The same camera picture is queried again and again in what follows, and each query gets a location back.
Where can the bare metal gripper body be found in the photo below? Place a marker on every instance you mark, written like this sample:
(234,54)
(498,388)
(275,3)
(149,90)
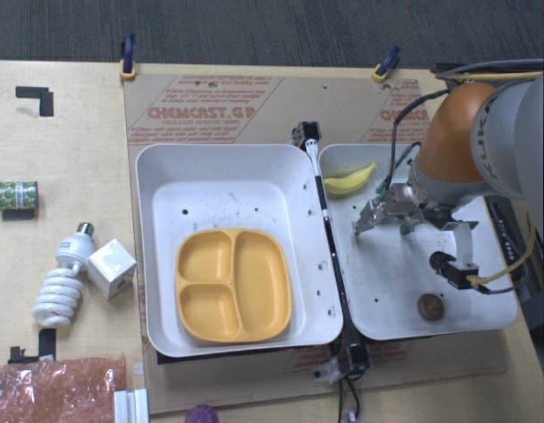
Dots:
(406,201)

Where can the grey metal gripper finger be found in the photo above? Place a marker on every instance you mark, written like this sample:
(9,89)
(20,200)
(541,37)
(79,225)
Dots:
(409,226)
(365,218)

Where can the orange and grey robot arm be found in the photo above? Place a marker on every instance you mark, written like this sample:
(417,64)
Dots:
(456,139)

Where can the thin black and white rod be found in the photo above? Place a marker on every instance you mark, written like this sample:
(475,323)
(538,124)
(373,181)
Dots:
(330,232)

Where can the yellow banana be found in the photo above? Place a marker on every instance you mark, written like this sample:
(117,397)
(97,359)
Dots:
(346,183)

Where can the white plastic tray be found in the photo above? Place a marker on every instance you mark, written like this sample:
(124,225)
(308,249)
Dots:
(218,192)
(395,271)

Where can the brown doughnut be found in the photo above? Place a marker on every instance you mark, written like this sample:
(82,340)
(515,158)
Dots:
(430,307)

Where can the yellow divided plate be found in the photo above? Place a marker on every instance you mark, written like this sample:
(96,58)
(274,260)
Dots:
(258,276)

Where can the brown cardboard board red print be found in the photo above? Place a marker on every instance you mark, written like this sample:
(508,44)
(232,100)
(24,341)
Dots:
(201,108)

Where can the purple round object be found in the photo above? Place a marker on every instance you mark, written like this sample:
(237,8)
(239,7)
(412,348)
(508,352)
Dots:
(202,414)

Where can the white cube box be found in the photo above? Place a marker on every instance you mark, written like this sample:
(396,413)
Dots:
(110,269)

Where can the white spiral light bulb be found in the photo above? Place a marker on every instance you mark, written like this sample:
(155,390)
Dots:
(60,293)

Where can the green patterned can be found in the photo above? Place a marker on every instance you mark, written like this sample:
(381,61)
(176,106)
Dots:
(17,195)

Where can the black cylinder on white bracket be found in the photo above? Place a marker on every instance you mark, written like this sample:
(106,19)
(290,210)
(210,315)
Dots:
(456,273)

